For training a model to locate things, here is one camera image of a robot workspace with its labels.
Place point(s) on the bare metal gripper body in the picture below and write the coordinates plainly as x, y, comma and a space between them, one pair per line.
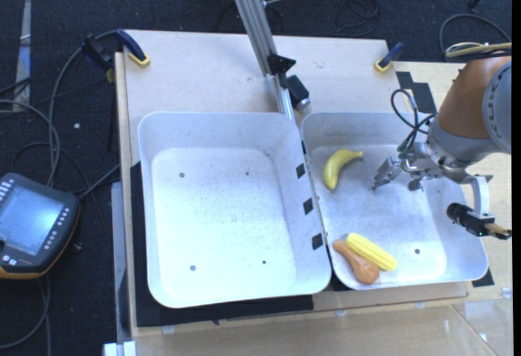
433, 167

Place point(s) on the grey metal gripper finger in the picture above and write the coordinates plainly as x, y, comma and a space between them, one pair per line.
416, 185
386, 174

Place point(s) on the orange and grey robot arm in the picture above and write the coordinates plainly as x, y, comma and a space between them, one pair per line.
468, 110

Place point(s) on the white plastic tray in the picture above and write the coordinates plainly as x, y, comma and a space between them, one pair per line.
224, 216
407, 224

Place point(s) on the yellow banana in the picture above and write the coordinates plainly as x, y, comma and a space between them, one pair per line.
334, 167

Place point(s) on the thin black and white rod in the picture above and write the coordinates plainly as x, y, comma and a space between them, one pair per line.
315, 199

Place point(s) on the yellow corn cob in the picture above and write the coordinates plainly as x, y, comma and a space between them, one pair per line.
371, 251

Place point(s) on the brown chicken drumstick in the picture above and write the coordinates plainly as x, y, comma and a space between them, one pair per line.
362, 269

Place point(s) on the pale wood board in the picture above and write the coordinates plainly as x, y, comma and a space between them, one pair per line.
211, 73

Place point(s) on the black cylinder on white bracket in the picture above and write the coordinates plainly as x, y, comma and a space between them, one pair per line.
468, 218

